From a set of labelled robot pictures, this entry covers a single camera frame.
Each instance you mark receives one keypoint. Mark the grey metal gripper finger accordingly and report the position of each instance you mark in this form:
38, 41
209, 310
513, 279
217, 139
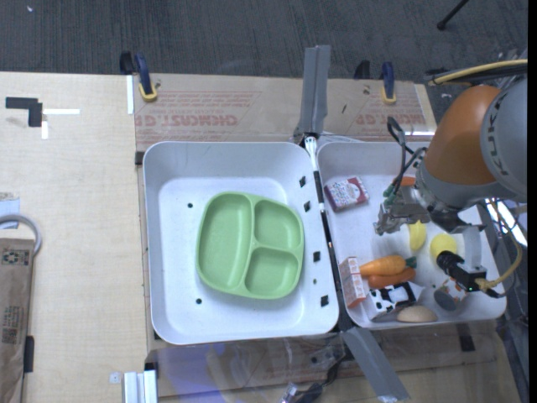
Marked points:
382, 224
403, 226

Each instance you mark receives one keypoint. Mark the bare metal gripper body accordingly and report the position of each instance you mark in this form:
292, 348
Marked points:
406, 206

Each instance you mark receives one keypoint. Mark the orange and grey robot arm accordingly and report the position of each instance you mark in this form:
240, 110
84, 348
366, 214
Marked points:
461, 149

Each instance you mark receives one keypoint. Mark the yellow banana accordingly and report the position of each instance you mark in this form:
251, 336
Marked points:
417, 235

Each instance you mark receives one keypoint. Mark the white plastic tray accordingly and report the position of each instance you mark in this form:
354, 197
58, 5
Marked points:
361, 233
176, 267

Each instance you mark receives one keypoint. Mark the small orange carrot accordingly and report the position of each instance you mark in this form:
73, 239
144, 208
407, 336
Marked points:
407, 181

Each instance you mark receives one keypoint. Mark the orange carrot with green top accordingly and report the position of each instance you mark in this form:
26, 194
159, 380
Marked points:
384, 265

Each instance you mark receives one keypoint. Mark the yellow lemon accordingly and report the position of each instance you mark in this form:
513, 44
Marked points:
442, 244

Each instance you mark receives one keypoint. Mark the maroon and white packet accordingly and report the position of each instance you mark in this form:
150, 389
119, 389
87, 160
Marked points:
346, 193

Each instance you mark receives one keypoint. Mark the orange and white carton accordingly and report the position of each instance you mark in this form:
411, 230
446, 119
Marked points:
354, 286

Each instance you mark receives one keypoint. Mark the black and white cow carton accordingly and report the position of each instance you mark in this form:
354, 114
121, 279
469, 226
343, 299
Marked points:
390, 300

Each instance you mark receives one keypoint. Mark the white and orange packet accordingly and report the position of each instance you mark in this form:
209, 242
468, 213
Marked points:
454, 293

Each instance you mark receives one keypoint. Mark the small grey can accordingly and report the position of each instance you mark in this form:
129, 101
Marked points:
444, 300

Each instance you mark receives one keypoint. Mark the beige bread roll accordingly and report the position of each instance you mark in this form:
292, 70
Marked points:
417, 314

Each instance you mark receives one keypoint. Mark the green divided plate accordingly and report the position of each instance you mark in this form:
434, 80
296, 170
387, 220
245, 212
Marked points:
226, 242

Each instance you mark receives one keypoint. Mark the brown cardboard board red print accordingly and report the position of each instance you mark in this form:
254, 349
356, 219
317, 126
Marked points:
251, 107

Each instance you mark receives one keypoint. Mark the black stand leg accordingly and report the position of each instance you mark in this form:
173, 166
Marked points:
465, 0

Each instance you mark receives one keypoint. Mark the brown paper bag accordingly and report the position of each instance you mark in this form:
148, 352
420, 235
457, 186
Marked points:
14, 309

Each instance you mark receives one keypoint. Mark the black cylinder on white bracket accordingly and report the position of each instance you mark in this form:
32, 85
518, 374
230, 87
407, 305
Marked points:
459, 269

